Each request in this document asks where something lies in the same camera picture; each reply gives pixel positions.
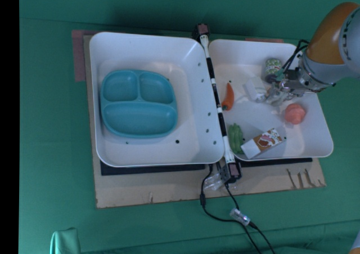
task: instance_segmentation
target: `black base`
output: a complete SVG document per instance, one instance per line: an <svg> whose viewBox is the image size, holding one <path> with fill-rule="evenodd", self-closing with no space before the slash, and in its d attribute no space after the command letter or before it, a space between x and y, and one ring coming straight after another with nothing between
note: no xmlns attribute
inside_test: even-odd
<svg viewBox="0 0 360 254"><path fill-rule="evenodd" d="M240 161L241 167L257 167L269 165L282 165L312 162L312 158L299 158L299 159L276 159L264 161ZM149 167L110 167L100 161L101 175L127 175L127 174L144 174L144 173L159 173L159 172L178 172L178 171L196 171L203 170L206 164L189 164L189 165L173 165L173 166L149 166Z"/></svg>

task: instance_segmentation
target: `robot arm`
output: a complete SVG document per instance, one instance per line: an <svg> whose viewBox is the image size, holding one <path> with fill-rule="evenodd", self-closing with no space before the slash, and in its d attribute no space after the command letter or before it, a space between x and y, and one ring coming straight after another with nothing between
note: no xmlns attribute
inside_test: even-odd
<svg viewBox="0 0 360 254"><path fill-rule="evenodd" d="M295 70L287 67L280 74L267 96L272 105L306 92L320 92L345 77L360 79L360 5L345 2L333 8L320 23Z"/></svg>

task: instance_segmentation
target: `toy peach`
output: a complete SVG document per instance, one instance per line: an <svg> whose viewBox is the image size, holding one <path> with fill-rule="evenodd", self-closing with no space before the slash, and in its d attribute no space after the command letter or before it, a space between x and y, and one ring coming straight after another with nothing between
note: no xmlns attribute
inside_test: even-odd
<svg viewBox="0 0 360 254"><path fill-rule="evenodd" d="M301 105L293 103L285 109L285 120L289 123L297 125L303 121L305 114L306 112Z"/></svg>

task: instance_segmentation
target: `green pea pod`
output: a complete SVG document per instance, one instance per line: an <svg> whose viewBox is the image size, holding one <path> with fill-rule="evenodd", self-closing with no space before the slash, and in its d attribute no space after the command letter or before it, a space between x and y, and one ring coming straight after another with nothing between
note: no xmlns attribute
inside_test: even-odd
<svg viewBox="0 0 360 254"><path fill-rule="evenodd" d="M234 128L235 128L235 153L238 153L240 150L241 150L241 148L240 148L240 135L239 135L239 128L238 127L236 127L236 126L234 126Z"/></svg>
<svg viewBox="0 0 360 254"><path fill-rule="evenodd" d="M240 126L236 123L233 124L233 129L235 132L235 153L237 154L242 154L243 151L241 149L241 145L243 144L243 140L242 140L242 131L240 129Z"/></svg>
<svg viewBox="0 0 360 254"><path fill-rule="evenodd" d="M235 151L235 132L234 128L232 126L229 127L228 130L228 138L229 138L229 144L232 151Z"/></svg>

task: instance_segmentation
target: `green backdrop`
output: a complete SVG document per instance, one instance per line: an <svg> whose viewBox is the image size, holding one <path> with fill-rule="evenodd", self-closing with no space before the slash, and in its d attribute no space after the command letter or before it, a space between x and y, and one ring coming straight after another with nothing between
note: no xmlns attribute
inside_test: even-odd
<svg viewBox="0 0 360 254"><path fill-rule="evenodd" d="M199 201L95 209L85 82L75 82L71 31L126 30L213 38L310 39L335 5L360 0L19 0L19 253L49 253L52 233L75 227L83 252L237 253L241 228L205 216ZM346 254L360 230L359 81L319 94L334 140L321 160L327 187L238 197L277 247ZM228 198L209 210L227 217ZM261 237L256 241L266 249Z"/></svg>

